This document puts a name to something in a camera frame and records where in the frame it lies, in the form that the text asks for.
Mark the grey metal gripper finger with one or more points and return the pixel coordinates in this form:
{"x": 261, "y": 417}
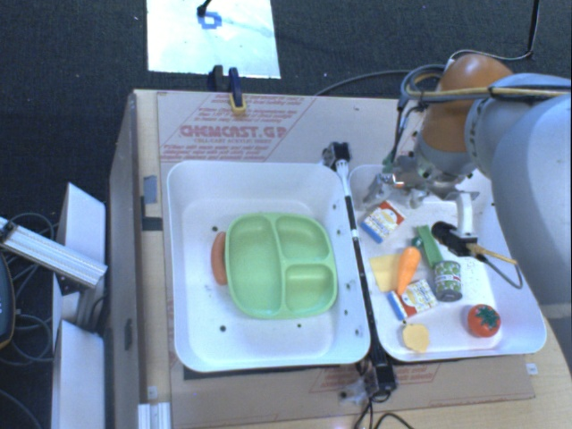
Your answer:
{"x": 417, "y": 199}
{"x": 376, "y": 190}

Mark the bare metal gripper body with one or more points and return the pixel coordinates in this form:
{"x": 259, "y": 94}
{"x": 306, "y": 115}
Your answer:
{"x": 426, "y": 174}

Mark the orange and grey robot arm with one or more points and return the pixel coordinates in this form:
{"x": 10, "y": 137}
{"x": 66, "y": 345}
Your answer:
{"x": 514, "y": 150}

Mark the small white and blue carton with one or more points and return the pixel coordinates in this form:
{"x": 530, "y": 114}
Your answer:
{"x": 415, "y": 300}
{"x": 382, "y": 221}

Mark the green rectangular stick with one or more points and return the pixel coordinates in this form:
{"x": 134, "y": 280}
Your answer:
{"x": 430, "y": 244}

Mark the thin black and white rod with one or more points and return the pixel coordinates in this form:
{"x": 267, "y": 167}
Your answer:
{"x": 357, "y": 248}

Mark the orange carrot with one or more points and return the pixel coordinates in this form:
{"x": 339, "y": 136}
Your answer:
{"x": 409, "y": 266}

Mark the yellow cheese slice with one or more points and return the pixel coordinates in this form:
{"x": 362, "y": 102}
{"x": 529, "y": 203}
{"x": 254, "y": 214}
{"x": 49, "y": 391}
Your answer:
{"x": 382, "y": 271}

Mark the small can with green label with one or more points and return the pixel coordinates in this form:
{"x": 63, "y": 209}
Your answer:
{"x": 448, "y": 280}

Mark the green divided plate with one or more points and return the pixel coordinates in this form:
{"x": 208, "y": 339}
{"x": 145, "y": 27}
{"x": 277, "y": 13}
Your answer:
{"x": 277, "y": 266}

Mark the white plastic tray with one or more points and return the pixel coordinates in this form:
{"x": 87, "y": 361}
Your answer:
{"x": 201, "y": 329}
{"x": 447, "y": 333}

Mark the yellow pear-shaped toy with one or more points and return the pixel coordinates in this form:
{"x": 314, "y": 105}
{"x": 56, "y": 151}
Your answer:
{"x": 416, "y": 338}

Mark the red tomato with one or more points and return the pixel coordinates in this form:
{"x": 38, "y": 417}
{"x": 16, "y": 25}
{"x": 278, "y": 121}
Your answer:
{"x": 484, "y": 321}

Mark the brown cardboard board red print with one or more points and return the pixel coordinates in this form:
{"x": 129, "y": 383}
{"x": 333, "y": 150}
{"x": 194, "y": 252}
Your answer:
{"x": 250, "y": 128}

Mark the orange sausage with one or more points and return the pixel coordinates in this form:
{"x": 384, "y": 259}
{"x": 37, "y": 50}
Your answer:
{"x": 218, "y": 257}

